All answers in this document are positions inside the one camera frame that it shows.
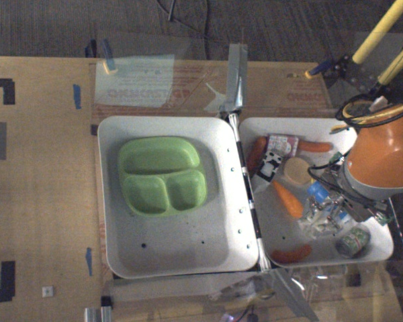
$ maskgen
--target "yellow pole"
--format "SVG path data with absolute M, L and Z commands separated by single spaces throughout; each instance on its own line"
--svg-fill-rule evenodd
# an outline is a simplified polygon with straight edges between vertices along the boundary
M 377 78 L 378 83 L 381 85 L 388 85 L 393 78 L 403 69 L 403 50 L 397 55 L 391 64 L 384 70 Z
M 352 57 L 353 62 L 362 64 L 402 14 L 403 0 L 395 0 L 387 13 L 385 13 L 365 39 L 364 43 L 362 43 L 359 49 L 354 53 Z

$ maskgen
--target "wooden surface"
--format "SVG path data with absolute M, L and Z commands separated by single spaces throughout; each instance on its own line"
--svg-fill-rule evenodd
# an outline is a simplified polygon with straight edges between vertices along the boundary
M 16 294 L 0 303 L 0 321 L 82 321 L 85 307 L 100 306 L 96 138 L 90 128 L 94 64 L 0 57 L 0 78 L 12 78 L 16 88 L 16 105 L 3 105 L 0 89 L 0 122 L 7 124 L 7 158 L 0 160 L 0 263 L 16 261 Z M 75 107 L 74 84 L 81 87 L 81 109 Z M 347 288 L 339 301 L 330 301 L 326 292 L 312 303 L 321 321 L 403 321 L 388 273 L 379 271 L 370 277 L 382 287 L 376 295 Z M 55 296 L 43 299 L 42 286 L 50 285 Z M 185 297 L 118 303 L 114 321 L 216 322 L 227 307 L 221 309 Z M 305 320 L 277 300 L 260 305 L 259 316 Z

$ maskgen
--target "metal can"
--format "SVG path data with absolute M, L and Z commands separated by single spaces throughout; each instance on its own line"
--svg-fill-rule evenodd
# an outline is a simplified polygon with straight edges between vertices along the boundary
M 354 258 L 369 243 L 370 232 L 368 228 L 357 225 L 343 236 L 337 243 L 336 249 L 345 258 Z

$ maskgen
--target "green can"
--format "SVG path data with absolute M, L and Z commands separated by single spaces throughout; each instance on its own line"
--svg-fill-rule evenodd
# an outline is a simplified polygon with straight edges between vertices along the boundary
M 368 228 L 357 225 L 343 236 L 337 243 L 336 249 L 345 258 L 354 258 L 369 243 L 370 232 Z

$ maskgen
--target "white tray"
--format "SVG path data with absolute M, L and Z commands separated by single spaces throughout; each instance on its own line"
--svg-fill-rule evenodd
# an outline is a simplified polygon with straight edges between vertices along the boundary
M 118 150 L 134 138 L 181 136 L 199 151 L 208 182 L 203 207 L 181 215 L 131 213 L 118 180 Z M 237 272 L 258 260 L 257 241 L 231 127 L 213 117 L 109 117 L 98 129 L 107 262 L 122 278 Z
M 328 163 L 336 152 L 344 154 L 354 144 L 357 134 L 354 129 L 330 135 L 332 126 L 339 122 L 335 119 L 312 118 L 248 118 L 244 120 L 239 129 L 243 151 L 247 155 L 251 146 L 259 136 L 268 133 L 282 133 L 298 136 L 301 140 L 313 142 L 332 142 L 334 149 L 329 153 L 309 153 L 298 151 L 297 156 L 305 159 L 309 164 L 323 165 Z M 303 203 L 308 194 L 306 189 L 310 186 L 298 186 L 283 176 L 283 167 L 279 168 L 275 180 L 288 188 Z M 371 234 L 371 241 L 365 253 L 355 259 L 344 259 L 335 249 L 334 242 L 346 233 L 352 226 L 348 223 L 346 228 L 335 236 L 320 237 L 316 240 L 306 237 L 299 228 L 296 220 L 289 216 L 280 203 L 273 185 L 260 194 L 254 196 L 263 243 L 267 254 L 274 250 L 290 251 L 305 243 L 312 246 L 312 253 L 303 261 L 295 264 L 277 264 L 283 267 L 321 266 L 350 264 L 356 262 L 373 262 L 388 259 L 393 252 L 392 236 L 387 225 L 381 226 L 373 217 L 363 224 Z

